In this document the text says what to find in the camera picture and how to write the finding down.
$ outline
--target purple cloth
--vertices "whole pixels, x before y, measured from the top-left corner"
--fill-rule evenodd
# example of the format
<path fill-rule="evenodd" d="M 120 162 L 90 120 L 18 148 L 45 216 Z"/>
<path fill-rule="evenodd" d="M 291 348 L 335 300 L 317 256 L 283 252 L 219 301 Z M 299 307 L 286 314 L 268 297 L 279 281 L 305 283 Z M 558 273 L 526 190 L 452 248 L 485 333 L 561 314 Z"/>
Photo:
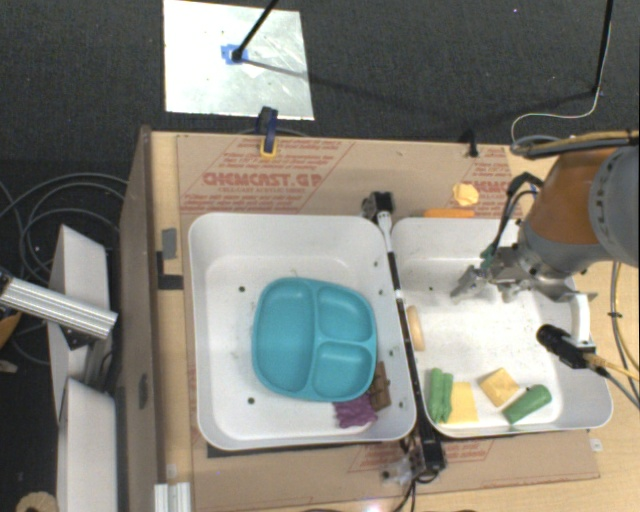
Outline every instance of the purple cloth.
<path fill-rule="evenodd" d="M 348 402 L 334 402 L 333 407 L 338 415 L 340 428 L 361 427 L 378 419 L 368 393 Z"/>

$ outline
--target white tray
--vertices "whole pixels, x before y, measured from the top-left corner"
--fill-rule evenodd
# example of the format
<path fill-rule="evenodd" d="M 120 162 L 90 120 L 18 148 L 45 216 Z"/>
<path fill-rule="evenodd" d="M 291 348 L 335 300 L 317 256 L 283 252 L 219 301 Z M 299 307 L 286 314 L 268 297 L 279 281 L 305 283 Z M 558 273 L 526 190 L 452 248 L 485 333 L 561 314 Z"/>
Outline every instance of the white tray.
<path fill-rule="evenodd" d="M 479 263 L 478 255 L 497 229 L 497 221 L 484 219 L 404 219 L 393 229 L 405 301 L 418 310 L 426 344 L 424 352 L 415 353 L 425 400 L 428 371 L 439 367 L 452 373 L 455 381 L 471 383 L 478 410 L 478 423 L 435 427 L 447 436 L 463 438 L 603 425 L 612 413 L 605 380 L 591 370 L 571 370 L 535 337 L 545 323 L 571 332 L 588 322 L 588 305 L 572 312 L 569 304 L 554 303 L 537 292 L 522 292 L 505 304 L 490 285 L 458 305 L 451 301 L 449 293 L 458 278 L 470 264 Z M 510 224 L 502 245 L 515 242 L 516 233 L 517 227 Z M 551 404 L 510 426 L 478 385 L 478 379 L 500 367 L 522 390 L 534 384 L 547 386 Z"/>
<path fill-rule="evenodd" d="M 402 331 L 379 229 L 359 217 L 212 213 L 189 232 L 198 422 L 214 446 L 388 441 L 404 437 L 416 409 Z M 251 329 L 262 290 L 287 276 L 329 281 L 361 293 L 378 330 L 392 405 L 364 427 L 341 429 L 330 403 L 264 387 L 251 363 Z"/>

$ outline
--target turquoise plate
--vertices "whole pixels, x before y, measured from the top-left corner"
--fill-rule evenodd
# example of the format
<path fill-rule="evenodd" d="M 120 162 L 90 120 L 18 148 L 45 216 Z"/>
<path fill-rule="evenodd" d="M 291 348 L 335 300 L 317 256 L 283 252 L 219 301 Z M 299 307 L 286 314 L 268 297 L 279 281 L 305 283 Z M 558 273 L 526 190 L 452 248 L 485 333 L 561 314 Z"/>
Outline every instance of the turquoise plate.
<path fill-rule="evenodd" d="M 359 293 L 312 279 L 278 279 L 258 302 L 253 369 L 283 395 L 353 400 L 373 379 L 376 338 L 373 311 Z"/>

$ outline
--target metal pole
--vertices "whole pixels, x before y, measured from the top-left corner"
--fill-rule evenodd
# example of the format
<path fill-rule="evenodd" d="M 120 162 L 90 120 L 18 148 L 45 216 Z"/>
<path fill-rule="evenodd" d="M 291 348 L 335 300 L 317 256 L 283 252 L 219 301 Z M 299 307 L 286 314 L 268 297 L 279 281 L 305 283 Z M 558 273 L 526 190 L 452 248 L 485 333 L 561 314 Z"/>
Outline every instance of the metal pole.
<path fill-rule="evenodd" d="M 269 5 L 267 5 L 263 13 L 258 18 L 258 21 L 256 21 L 255 25 L 253 25 L 253 28 L 249 31 L 247 37 L 244 38 L 242 44 L 240 44 L 240 46 L 238 46 L 231 52 L 231 60 L 233 60 L 233 62 L 240 62 L 242 60 L 242 52 L 244 52 L 244 50 L 247 48 L 247 46 L 251 42 L 251 39 L 253 39 L 253 36 L 256 35 L 256 32 L 258 32 L 258 30 L 260 30 L 260 27 L 264 23 L 264 20 L 267 19 L 267 16 L 269 16 L 269 14 L 275 8 L 279 1 L 280 0 L 271 0 L 269 2 Z"/>
<path fill-rule="evenodd" d="M 604 25 L 602 27 L 602 39 L 600 40 L 600 56 L 598 57 L 598 71 L 596 73 L 596 83 L 593 86 L 593 92 L 597 92 L 602 80 L 602 67 L 604 66 L 604 57 L 607 51 L 607 43 L 609 42 L 609 31 L 611 30 L 611 15 L 613 13 L 613 0 L 607 0 L 607 7 L 604 13 Z"/>

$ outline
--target blue clamp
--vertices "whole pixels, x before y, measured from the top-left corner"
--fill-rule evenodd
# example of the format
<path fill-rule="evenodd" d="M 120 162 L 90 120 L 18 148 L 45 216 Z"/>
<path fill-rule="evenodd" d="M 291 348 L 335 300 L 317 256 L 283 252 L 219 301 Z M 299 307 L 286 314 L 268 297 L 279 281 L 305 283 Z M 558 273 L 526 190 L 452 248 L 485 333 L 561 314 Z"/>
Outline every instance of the blue clamp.
<path fill-rule="evenodd" d="M 243 50 L 242 52 L 242 60 L 236 62 L 231 57 L 231 53 L 233 50 L 238 48 L 237 44 L 224 44 L 220 47 L 220 51 L 222 52 L 222 58 L 227 64 L 242 64 L 242 61 L 249 60 L 249 50 Z"/>
<path fill-rule="evenodd" d="M 278 111 L 270 107 L 262 107 L 256 120 L 255 133 L 264 135 L 260 143 L 260 155 L 265 158 L 276 156 L 276 131 L 278 125 Z"/>

